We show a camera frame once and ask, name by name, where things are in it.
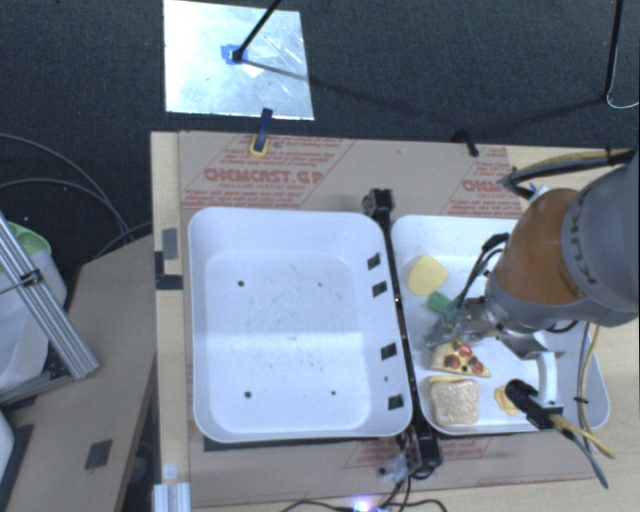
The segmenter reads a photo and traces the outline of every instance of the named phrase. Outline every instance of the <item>black metal stand leg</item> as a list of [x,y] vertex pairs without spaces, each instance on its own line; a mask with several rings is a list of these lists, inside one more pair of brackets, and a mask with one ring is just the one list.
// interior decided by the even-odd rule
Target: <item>black metal stand leg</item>
[[233,60],[233,62],[242,61],[242,57],[244,56],[245,50],[251,44],[251,41],[253,41],[253,38],[258,35],[258,32],[260,32],[260,29],[262,28],[262,26],[271,17],[271,15],[273,14],[273,11],[275,11],[278,8],[278,6],[280,5],[280,2],[282,2],[282,0],[273,1],[273,3],[269,6],[267,11],[262,16],[262,18],[260,18],[260,21],[258,21],[257,25],[253,27],[253,30],[251,31],[251,33],[247,36],[244,43],[242,43],[242,46],[240,46],[240,48],[238,48],[237,50],[234,50],[231,53],[231,59]]
[[613,17],[613,30],[611,31],[611,47],[609,48],[609,64],[607,66],[607,79],[604,84],[603,99],[606,100],[613,85],[613,73],[616,69],[616,54],[618,52],[618,36],[620,35],[620,20],[622,19],[622,7],[624,0],[616,0],[616,11]]
[[411,390],[411,405],[413,407],[411,424],[416,431],[418,450],[420,452],[421,466],[418,472],[426,473],[428,476],[436,467],[442,464],[442,458],[440,457],[440,447],[437,436],[421,413],[418,384],[415,370],[411,363],[411,347],[409,346],[407,324],[405,322],[402,298],[400,295],[400,281],[398,279],[398,270],[391,240],[391,210],[393,210],[394,207],[393,192],[390,189],[372,189],[362,200],[362,212],[376,221],[384,235],[389,273],[391,274],[391,287],[396,303],[398,327],[400,328],[402,350],[405,356],[407,376],[409,377],[409,389]]

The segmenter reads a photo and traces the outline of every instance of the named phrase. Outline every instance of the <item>black cable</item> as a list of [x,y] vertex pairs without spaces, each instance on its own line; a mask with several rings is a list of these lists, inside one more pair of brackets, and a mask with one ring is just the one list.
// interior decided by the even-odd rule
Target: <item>black cable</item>
[[431,475],[433,475],[433,469],[425,472],[424,474],[421,473],[419,470],[416,471],[413,475],[411,475],[411,478],[413,478],[414,480],[426,480],[427,478],[429,478]]
[[515,192],[517,195],[526,199],[527,201],[529,201],[529,199],[533,197],[533,194],[535,194],[533,190],[529,190],[528,188],[518,187],[518,186],[511,187],[511,191]]
[[398,510],[398,512],[402,512],[404,508],[407,506],[410,494],[411,494],[411,477],[407,478],[407,490],[404,492],[404,500],[402,500],[402,505],[400,505],[400,510]]
[[625,164],[631,161],[636,150],[623,151],[621,153],[611,155],[609,153],[591,158],[578,158],[576,160],[560,160],[548,164],[544,162],[538,166],[532,166],[521,171],[514,171],[506,176],[501,182],[506,182],[512,190],[522,181],[541,178],[546,176],[557,176],[559,174],[568,174],[571,172],[588,171],[604,166],[614,166]]
[[[411,503],[407,503],[406,505],[404,505],[404,507],[405,508],[419,507],[421,505],[435,505],[435,506],[439,507],[442,512],[448,512],[447,507],[444,506],[444,503],[442,503],[440,500],[434,500],[434,499],[414,501],[414,502],[411,502]],[[391,507],[400,507],[400,506],[402,506],[402,503],[389,503],[389,506],[391,506]]]
[[640,102],[631,103],[629,105],[615,105],[611,101],[611,93],[613,91],[613,80],[616,74],[618,62],[618,36],[620,35],[620,22],[622,20],[623,0],[616,0],[616,10],[613,17],[613,29],[611,30],[611,44],[609,45],[609,64],[607,65],[607,79],[604,84],[604,97],[607,104],[611,108],[623,110],[627,108],[637,107]]
[[283,508],[281,512],[289,512],[294,508],[299,507],[300,505],[311,505],[313,507],[321,507],[327,510],[335,510],[336,512],[353,512],[352,507],[336,507],[333,505],[329,505],[327,503],[322,503],[321,501],[313,501],[313,500],[300,500],[295,503],[289,505],[287,508]]
[[[78,174],[80,174],[83,178],[85,178],[89,183],[91,183],[91,185],[96,189],[96,191],[98,192],[98,195],[104,199],[104,201],[107,203],[108,207],[110,208],[114,208],[113,207],[113,203],[111,202],[111,200],[109,199],[109,197],[107,196],[106,192],[102,189],[102,187],[100,187],[100,185],[98,185],[93,178],[91,178],[91,176],[89,176],[89,174],[84,171],[78,164],[74,163],[73,161],[69,160],[66,156],[64,156],[61,153],[58,153],[56,150],[51,149],[48,146],[45,146],[44,144],[40,144],[38,142],[35,142],[33,140],[30,139],[25,139],[24,137],[18,137],[17,135],[11,135],[8,133],[0,133],[0,138],[2,139],[6,139],[6,140],[11,140],[14,142],[19,142],[21,144],[25,144],[27,146],[31,146],[34,147],[36,149],[39,149],[41,151],[44,151],[45,153],[50,154],[51,156],[61,160],[62,162],[64,162],[65,164],[67,164],[68,166],[70,166],[72,169],[74,169]],[[126,231],[127,229],[129,229],[129,226],[127,225],[127,223],[122,220],[121,221],[121,232]]]
[[509,233],[498,233],[497,235],[493,235],[489,237],[489,239],[482,244],[482,252],[488,253],[491,249],[495,249],[500,244],[505,243],[509,240]]
[[460,308],[462,306],[464,299],[467,297],[467,293],[469,293],[469,289],[471,288],[475,280],[480,275],[480,272],[482,271],[482,269],[487,266],[489,261],[491,261],[491,258],[493,258],[496,254],[500,254],[501,252],[502,252],[502,249],[495,249],[491,251],[486,257],[485,257],[486,251],[483,250],[483,252],[480,253],[480,256],[478,256],[478,259],[476,260],[475,264],[473,265],[473,268],[471,269],[471,272],[469,272],[467,283],[464,285],[464,288],[462,289],[460,294],[454,299],[456,307]]
[[[576,396],[574,397],[574,400],[576,402],[584,402],[585,404],[589,403],[589,401],[582,396],[582,386],[580,385],[582,382],[582,377],[585,371],[585,360],[586,360],[586,355],[587,355],[587,345],[589,342],[589,327],[591,326],[591,322],[586,322],[584,325],[584,331],[582,333],[582,343],[581,343],[581,347],[580,347],[580,357],[578,359],[579,364],[578,364],[578,384],[577,384],[577,390],[576,390]],[[580,425],[580,428],[584,428],[585,427],[585,417],[583,415],[584,409],[582,407],[580,407],[580,403],[577,404],[578,405],[578,424]],[[598,465],[598,463],[595,460],[595,457],[593,457],[593,452],[591,451],[591,445],[589,444],[589,440],[586,438],[583,438],[582,443],[580,443],[577,439],[577,437],[574,435],[575,439],[572,439],[572,441],[574,441],[579,447],[580,449],[583,451],[583,453],[587,456],[587,458],[589,459],[589,462],[591,462],[591,467],[593,468],[593,470],[595,471],[596,475],[598,476],[598,480],[600,480],[600,483],[602,484],[602,486],[605,489],[609,488],[609,484],[607,482],[607,479],[604,475],[604,472],[602,471],[602,469],[600,468],[600,466]]]
[[391,503],[393,501],[393,498],[395,498],[398,493],[400,492],[400,488],[402,487],[402,484],[404,483],[404,480],[400,480],[396,486],[393,488],[393,491],[391,491],[391,494],[389,495],[389,497],[384,500],[380,505],[378,505],[378,508],[387,508],[387,506],[389,506],[389,503]]
[[595,471],[596,476],[598,477],[598,480],[602,484],[602,487],[604,487],[605,489],[608,489],[609,482],[607,482],[607,477],[604,476],[604,471],[602,471],[600,464],[598,464],[593,454],[580,442],[580,440],[573,434],[573,432],[562,431],[560,433],[567,439],[573,441],[573,443],[578,448],[580,448],[580,451],[582,451],[582,453],[585,454],[587,459],[589,459],[589,462],[591,463],[591,467],[593,468],[593,471]]
[[407,440],[404,439],[402,434],[398,434],[396,436],[396,443],[398,443],[398,446],[400,447],[400,450],[404,451],[404,447],[407,445]]
[[547,329],[547,332],[551,332],[553,334],[563,334],[565,332],[569,332],[571,329],[573,329],[576,325],[578,325],[578,321],[574,320],[573,322],[571,322],[569,325],[565,326],[565,327],[561,327],[561,328],[556,328],[556,324],[553,324],[551,327],[549,327]]
[[113,205],[108,200],[104,199],[102,196],[98,195],[92,190],[89,190],[88,188],[83,187],[82,185],[73,183],[71,181],[57,180],[52,178],[26,178],[23,180],[14,180],[8,183],[3,183],[0,185],[0,190],[4,190],[11,187],[17,187],[20,185],[32,185],[34,183],[57,185],[59,187],[68,187],[68,188],[73,188],[75,190],[79,190],[80,192],[88,195],[89,197],[92,197],[93,199],[101,203],[105,208],[107,208],[111,212],[111,214],[114,216],[116,221],[118,222],[118,226],[120,227],[121,231],[123,226],[127,226],[127,223],[124,221],[120,213],[118,213],[118,211],[113,207]]
[[249,47],[249,45],[251,44],[251,41],[253,41],[253,39],[258,35],[258,32],[260,32],[260,29],[262,28],[262,26],[271,17],[271,15],[273,14],[273,11],[275,11],[278,8],[278,6],[280,5],[280,2],[282,2],[282,0],[274,0],[273,1],[273,3],[269,6],[269,8],[262,15],[262,18],[260,18],[260,20],[258,21],[256,26],[253,27],[253,30],[247,36],[247,38],[244,40],[242,45],[232,52],[231,56],[232,56],[233,62],[241,62],[242,61],[242,58],[244,56],[245,50]]

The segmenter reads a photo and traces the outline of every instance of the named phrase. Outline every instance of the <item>white container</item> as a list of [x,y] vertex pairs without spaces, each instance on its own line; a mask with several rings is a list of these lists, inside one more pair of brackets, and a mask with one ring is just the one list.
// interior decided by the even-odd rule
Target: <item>white container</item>
[[[427,308],[427,298],[414,295],[407,288],[409,270],[420,256],[434,257],[448,271],[448,278],[439,291],[453,298],[464,287],[482,244],[494,234],[511,232],[515,224],[515,220],[505,219],[409,215],[398,219],[393,226],[393,248],[420,406],[429,423],[448,435],[488,435],[537,430],[529,423],[524,413],[518,412],[515,416],[509,416],[500,409],[494,398],[495,389],[506,385],[512,379],[523,380],[538,390],[557,390],[556,401],[565,406],[563,414],[574,423],[578,423],[577,407],[573,397],[576,395],[578,361],[584,329],[582,323],[564,334],[536,333],[537,340],[543,346],[558,354],[557,358],[546,357],[541,361],[519,359],[495,338],[485,338],[473,343],[474,353],[491,371],[490,378],[470,377],[479,386],[480,417],[473,425],[443,427],[434,421],[435,412],[428,393],[429,379],[437,375],[451,374],[434,371],[428,367],[429,354],[425,354],[423,346],[437,316]],[[498,258],[494,258],[491,266],[497,260]],[[485,283],[486,278],[480,276],[467,296],[484,295]],[[592,426],[597,428],[608,418],[609,399],[595,358],[589,368],[587,382],[587,412]]]
[[[449,272],[440,291],[454,297],[486,239],[514,224],[408,216],[392,230],[421,412],[449,435],[535,430],[524,414],[508,416],[494,399],[495,388],[514,378],[557,389],[565,415],[577,422],[578,327],[541,335],[562,354],[540,365],[495,339],[474,344],[492,373],[474,377],[479,420],[446,428],[434,421],[429,378],[446,374],[425,364],[424,338],[436,315],[425,297],[407,289],[409,270],[422,255],[436,258]],[[407,369],[385,241],[374,221],[355,213],[207,208],[192,218],[188,241],[194,416],[207,437],[225,443],[382,437],[408,426]],[[483,287],[480,278],[469,296],[482,295]],[[587,395],[597,427],[609,410],[597,364]]]
[[355,213],[189,224],[194,415],[220,442],[391,436],[411,396],[382,231]]

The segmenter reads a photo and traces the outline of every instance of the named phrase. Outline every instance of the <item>metal rod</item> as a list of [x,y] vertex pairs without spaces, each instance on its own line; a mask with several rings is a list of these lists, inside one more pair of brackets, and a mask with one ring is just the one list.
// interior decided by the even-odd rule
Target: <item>metal rod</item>
[[25,285],[27,283],[31,283],[33,281],[33,277],[28,277],[26,279],[23,279],[22,281],[20,281],[19,283],[16,284],[12,284],[11,286],[5,288],[4,290],[0,290],[0,295],[4,294],[4,293],[8,293],[11,290],[15,290],[16,288],[18,288],[18,286],[22,286]]
[[611,46],[609,48],[609,64],[607,65],[607,79],[604,83],[604,95],[606,100],[607,95],[611,91],[613,85],[613,73],[616,69],[616,58],[618,54],[618,37],[620,35],[620,24],[622,20],[622,8],[624,0],[616,0],[616,11],[613,16],[613,29],[611,31]]
[[24,400],[25,398],[29,398],[30,396],[49,391],[50,389],[56,388],[61,384],[72,381],[73,379],[68,375],[63,375],[56,379],[51,379],[51,373],[44,372],[37,377],[29,379],[28,381],[16,386],[15,388],[12,388],[9,391],[0,394],[0,405],[3,407],[11,405],[19,402],[20,400]]
[[271,15],[273,14],[273,11],[275,11],[278,8],[278,6],[280,5],[280,2],[282,2],[282,0],[273,1],[273,3],[269,6],[269,8],[263,14],[262,18],[260,18],[260,21],[258,21],[257,25],[253,27],[253,30],[251,31],[251,33],[244,40],[244,43],[242,43],[242,46],[240,46],[240,48],[231,52],[231,59],[233,60],[233,62],[242,62],[242,57],[244,57],[245,50],[251,44],[251,41],[253,41],[253,38],[258,35],[258,32],[260,32],[260,29],[262,28],[262,26],[271,17]]
[[0,213],[0,263],[12,288],[17,288],[31,314],[47,335],[71,375],[83,378],[98,367],[98,361],[82,342],[66,313],[44,281],[23,286],[36,269],[21,247],[6,219]]

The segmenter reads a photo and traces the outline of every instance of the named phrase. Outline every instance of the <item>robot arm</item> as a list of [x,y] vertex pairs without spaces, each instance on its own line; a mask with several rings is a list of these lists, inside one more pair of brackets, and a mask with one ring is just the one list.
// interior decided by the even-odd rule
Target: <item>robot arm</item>
[[490,276],[487,302],[514,328],[636,318],[638,153],[580,193],[558,189],[534,201]]

